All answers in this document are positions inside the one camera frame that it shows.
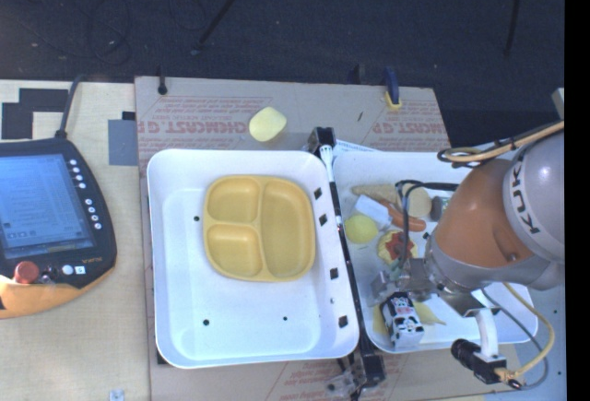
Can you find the tan round biscuit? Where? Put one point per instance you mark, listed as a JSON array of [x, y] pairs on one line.
[[419, 202]]

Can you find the small grey oval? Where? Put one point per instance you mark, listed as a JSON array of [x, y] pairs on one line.
[[436, 208]]

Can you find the yellow ball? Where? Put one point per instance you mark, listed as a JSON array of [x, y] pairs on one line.
[[361, 229]]

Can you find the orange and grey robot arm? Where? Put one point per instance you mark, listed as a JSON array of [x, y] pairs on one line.
[[479, 224]]

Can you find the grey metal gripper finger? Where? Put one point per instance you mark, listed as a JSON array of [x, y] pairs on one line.
[[425, 296], [383, 285]]

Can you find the brown cardboard board red print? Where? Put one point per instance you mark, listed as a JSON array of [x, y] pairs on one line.
[[295, 109]]

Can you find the black and white cow carton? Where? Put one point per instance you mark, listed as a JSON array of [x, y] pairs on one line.
[[402, 321]]

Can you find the white plastic tray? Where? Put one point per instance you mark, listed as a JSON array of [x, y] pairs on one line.
[[239, 311], [461, 334]]

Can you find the yellow and red pizza slice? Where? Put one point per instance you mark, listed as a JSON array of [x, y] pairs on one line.
[[392, 247]]

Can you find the yellow divided plate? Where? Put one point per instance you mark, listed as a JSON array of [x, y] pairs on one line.
[[281, 228]]

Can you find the white packet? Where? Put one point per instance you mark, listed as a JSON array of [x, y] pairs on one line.
[[370, 209]]

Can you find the yellow rounded block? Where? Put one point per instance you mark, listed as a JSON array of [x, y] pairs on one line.
[[267, 124]]

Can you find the black cylinder on white bracket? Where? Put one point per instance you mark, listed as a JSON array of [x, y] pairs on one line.
[[479, 360]]

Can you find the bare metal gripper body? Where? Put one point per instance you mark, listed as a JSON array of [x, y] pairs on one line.
[[418, 275]]

